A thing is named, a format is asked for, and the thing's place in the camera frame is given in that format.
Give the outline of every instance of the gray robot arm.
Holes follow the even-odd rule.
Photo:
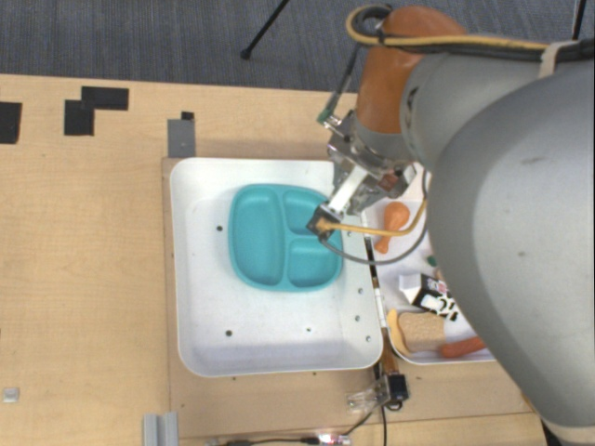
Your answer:
[[[595,444],[593,60],[429,57],[404,91],[457,302],[567,445]]]

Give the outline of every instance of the orange toy food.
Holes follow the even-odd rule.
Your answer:
[[[411,212],[409,208],[401,202],[391,202],[384,209],[384,229],[396,231],[402,228],[407,221]],[[383,236],[374,245],[375,249],[385,255],[389,251],[390,236]]]
[[[485,348],[480,337],[475,336],[452,344],[445,344],[440,347],[440,353],[447,359],[455,359]]]

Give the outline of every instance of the yellow cable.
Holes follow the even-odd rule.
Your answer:
[[[383,42],[378,36],[368,36],[357,33],[352,26],[355,16],[364,6],[353,10],[347,17],[346,26],[349,36],[358,43],[368,46],[436,46],[436,45],[479,45],[491,47],[505,47],[509,49],[524,49],[531,51],[544,51],[549,45],[523,40],[512,40],[498,36],[478,36],[472,34],[449,35],[449,36],[387,36]]]
[[[409,228],[404,230],[398,231],[391,231],[391,230],[378,230],[376,228],[366,228],[366,227],[358,227],[355,225],[343,225],[342,223],[333,223],[332,221],[328,221],[327,219],[321,218],[316,223],[316,229],[319,231],[330,231],[330,230],[343,230],[343,231],[354,231],[356,233],[366,233],[366,234],[374,234],[378,236],[405,236],[411,233],[417,226],[421,215],[423,214],[424,210],[426,209],[426,200],[424,199],[417,210],[416,217],[413,218],[411,225]]]

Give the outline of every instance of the teal divided plate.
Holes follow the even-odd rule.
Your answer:
[[[306,225],[326,199],[289,185],[248,185],[231,203],[229,245],[235,273],[247,284],[273,291],[325,287],[342,267]],[[329,242],[342,249],[341,235]]]

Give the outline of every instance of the white tray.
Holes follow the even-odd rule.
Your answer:
[[[344,262],[320,291],[269,292],[243,283],[228,251],[231,200],[243,186],[332,190],[330,162],[187,159],[172,171],[178,348],[203,376],[362,369],[382,350],[369,268]],[[361,224],[359,218],[346,222]],[[343,247],[365,256],[362,236]]]
[[[411,212],[410,219],[413,219],[421,202],[423,200],[423,192],[421,189],[421,166],[417,166],[418,175],[414,180],[414,183],[409,187],[407,192],[399,199],[400,202],[407,205]],[[392,200],[381,200],[370,208],[364,211],[365,224],[371,228],[382,228],[384,224],[384,209],[387,204]],[[410,234],[400,237],[393,238],[390,241],[389,251],[382,255],[374,250],[374,256],[376,260],[390,259],[404,253],[417,239],[423,229],[423,223],[425,221],[425,214],[419,220],[418,225]],[[379,237],[372,237],[372,242],[375,243]],[[430,246],[430,238],[427,235],[421,245],[415,250],[414,253],[409,255],[404,260],[390,264],[387,266],[377,267],[378,284],[380,291],[384,297],[384,308],[388,313],[391,309],[396,308],[397,312],[423,312],[422,309],[416,308],[409,304],[407,298],[399,289],[399,276],[402,274],[416,274],[422,273],[428,276],[434,275],[433,268],[427,261],[427,257],[432,254]],[[457,322],[444,321],[444,334],[447,342],[456,342],[463,340],[475,335],[472,327],[464,319],[459,319]],[[399,351],[397,347],[393,346],[397,352],[406,361],[414,364],[438,364],[438,363],[460,363],[468,361],[493,361],[494,356],[487,349],[479,350],[458,359],[447,359],[440,355],[439,352],[428,351],[428,352],[415,352],[410,356],[405,355]]]

